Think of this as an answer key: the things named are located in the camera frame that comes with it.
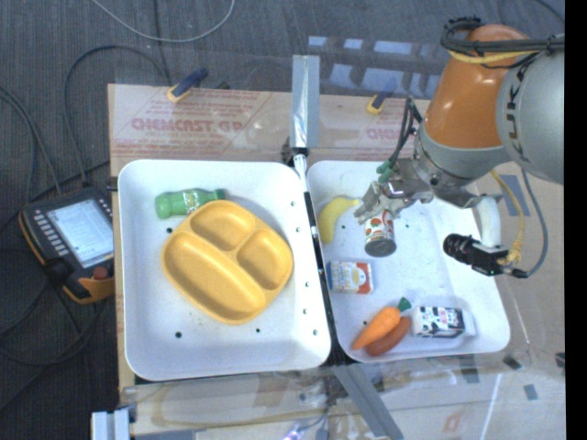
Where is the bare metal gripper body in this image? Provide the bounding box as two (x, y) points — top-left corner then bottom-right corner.
(373, 157), (461, 214)

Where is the small red and white can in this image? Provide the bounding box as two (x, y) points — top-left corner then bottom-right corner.
(364, 208), (398, 259)

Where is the yellow banana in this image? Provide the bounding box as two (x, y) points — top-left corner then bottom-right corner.
(316, 195), (361, 246)

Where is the white plastic tray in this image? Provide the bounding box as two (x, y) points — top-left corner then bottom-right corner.
(117, 159), (332, 382)
(305, 159), (512, 365)

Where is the white and orange carton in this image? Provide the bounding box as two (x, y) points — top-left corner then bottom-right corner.
(326, 259), (374, 295)

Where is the orange carrot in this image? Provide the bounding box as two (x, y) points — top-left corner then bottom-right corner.
(351, 296), (413, 351)

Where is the black and white milk carton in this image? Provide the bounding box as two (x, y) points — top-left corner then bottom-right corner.
(411, 304), (477, 339)

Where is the brown sausage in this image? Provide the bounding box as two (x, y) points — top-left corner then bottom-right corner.
(364, 316), (413, 358)

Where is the yellow divided plate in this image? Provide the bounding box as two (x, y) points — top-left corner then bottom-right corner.
(160, 199), (295, 325)

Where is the green plastic bottle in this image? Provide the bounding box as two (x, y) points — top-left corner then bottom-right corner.
(154, 188), (227, 220)

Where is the brown cardboard board red print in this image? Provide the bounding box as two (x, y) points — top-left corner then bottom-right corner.
(106, 83), (566, 435)

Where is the black cylinder on white bracket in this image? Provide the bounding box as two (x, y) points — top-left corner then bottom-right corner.
(442, 194), (511, 278)

